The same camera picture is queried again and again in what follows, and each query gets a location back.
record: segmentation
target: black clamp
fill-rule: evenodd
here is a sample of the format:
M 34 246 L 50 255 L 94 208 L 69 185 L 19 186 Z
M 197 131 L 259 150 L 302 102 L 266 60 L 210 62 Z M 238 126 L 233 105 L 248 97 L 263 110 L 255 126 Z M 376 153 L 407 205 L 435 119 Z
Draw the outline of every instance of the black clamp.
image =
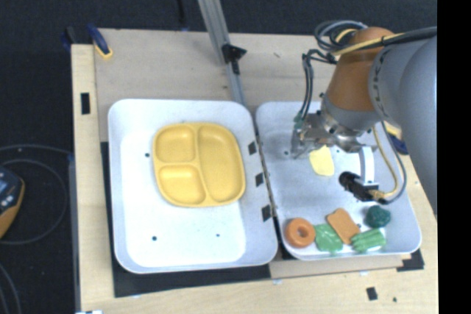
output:
M 226 43 L 222 46 L 222 54 L 224 55 L 224 61 L 226 64 L 231 64 L 233 67 L 233 73 L 236 75 L 241 74 L 241 70 L 238 67 L 238 61 L 247 53 L 247 50 L 237 46 Z

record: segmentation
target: black floor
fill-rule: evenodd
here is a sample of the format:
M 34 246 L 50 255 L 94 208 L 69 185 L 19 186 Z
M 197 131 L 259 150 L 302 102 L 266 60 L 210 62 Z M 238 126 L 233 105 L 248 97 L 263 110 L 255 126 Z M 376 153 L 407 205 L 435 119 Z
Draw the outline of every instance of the black floor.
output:
M 333 19 L 353 19 L 395 32 L 437 25 L 437 0 L 222 4 L 230 32 L 306 35 L 318 23 Z M 176 0 L 0 0 L 0 163 L 21 159 L 9 167 L 27 187 L 24 205 L 4 241 L 33 238 L 62 219 L 52 233 L 34 243 L 0 243 L 0 263 L 15 284 L 23 313 L 66 314 L 75 308 L 68 207 L 60 217 L 60 178 L 68 188 L 68 155 L 63 150 L 73 150 L 71 68 L 61 32 L 73 26 L 79 42 L 87 43 L 85 25 L 90 22 L 102 27 L 204 30 L 196 0 L 183 0 L 183 10 L 182 15 Z M 16 144 L 62 151 L 1 149 Z M 17 313 L 15 295 L 1 271 L 0 288 L 0 313 L 5 311 L 4 301 L 10 313 Z

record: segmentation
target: black connector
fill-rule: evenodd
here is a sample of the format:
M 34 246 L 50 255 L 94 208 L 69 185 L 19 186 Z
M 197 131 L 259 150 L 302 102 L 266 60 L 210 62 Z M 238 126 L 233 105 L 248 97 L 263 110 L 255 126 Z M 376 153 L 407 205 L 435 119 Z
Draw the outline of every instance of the black connector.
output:
M 356 179 L 360 176 L 344 171 L 340 174 L 339 182 L 345 188 L 345 190 L 351 192 L 354 197 L 361 201 L 373 201 L 373 195 L 370 193 L 371 190 L 377 190 L 378 185 L 371 185 L 368 187 L 363 186 L 361 183 L 356 182 Z

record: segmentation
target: metal pole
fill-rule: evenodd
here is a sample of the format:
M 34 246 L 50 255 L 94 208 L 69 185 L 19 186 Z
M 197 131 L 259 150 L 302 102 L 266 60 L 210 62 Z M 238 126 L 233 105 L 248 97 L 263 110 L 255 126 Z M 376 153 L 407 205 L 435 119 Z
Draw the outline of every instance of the metal pole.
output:
M 198 3 L 218 60 L 221 64 L 226 65 L 232 98 L 245 106 L 240 76 L 233 72 L 231 65 L 226 64 L 222 53 L 222 46 L 230 44 L 230 40 L 221 2 L 220 0 L 198 0 Z

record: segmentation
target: white tray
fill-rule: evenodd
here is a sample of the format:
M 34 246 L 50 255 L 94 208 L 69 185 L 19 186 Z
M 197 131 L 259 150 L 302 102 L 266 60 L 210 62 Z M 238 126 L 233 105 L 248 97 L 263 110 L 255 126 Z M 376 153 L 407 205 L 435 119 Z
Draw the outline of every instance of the white tray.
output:
M 169 124 L 212 122 L 238 141 L 246 175 L 244 195 L 219 207 L 188 208 L 159 193 L 152 164 L 152 138 Z M 125 99 L 108 114 L 113 234 L 117 260 L 137 274 L 263 265 L 277 251 L 249 112 L 231 101 Z
M 335 167 L 333 176 L 318 176 L 308 158 L 294 160 L 291 157 L 293 119 L 300 108 L 300 102 L 269 102 L 262 104 L 256 113 L 263 159 L 269 175 L 269 185 L 280 228 L 285 229 L 286 224 L 296 217 L 305 218 L 316 225 L 325 224 L 327 222 L 325 216 L 342 207 L 356 224 L 361 225 L 362 232 L 368 230 L 364 218 L 368 208 L 376 203 L 358 201 L 339 184 L 339 175 L 343 171 L 360 175 L 358 154 L 348 154 L 337 147 L 332 147 L 330 150 Z M 310 111 L 315 112 L 319 108 L 320 103 L 313 102 Z M 386 155 L 394 162 L 394 152 L 380 127 L 378 134 Z M 359 141 L 366 145 L 375 145 L 372 134 L 365 133 Z M 380 183 L 381 190 L 391 190 L 394 187 L 394 180 L 378 150 L 374 153 L 374 159 L 375 181 Z M 394 168 L 396 175 L 400 177 L 397 164 Z M 281 232 L 283 244 L 290 254 L 300 260 L 362 257 L 372 254 L 408 254 L 417 250 L 421 243 L 421 234 L 407 192 L 384 208 L 392 215 L 389 224 L 382 229 L 387 243 L 382 248 L 373 249 L 366 254 L 359 254 L 347 245 L 335 255 L 318 250 L 315 243 L 304 249 L 296 249 L 286 242 Z

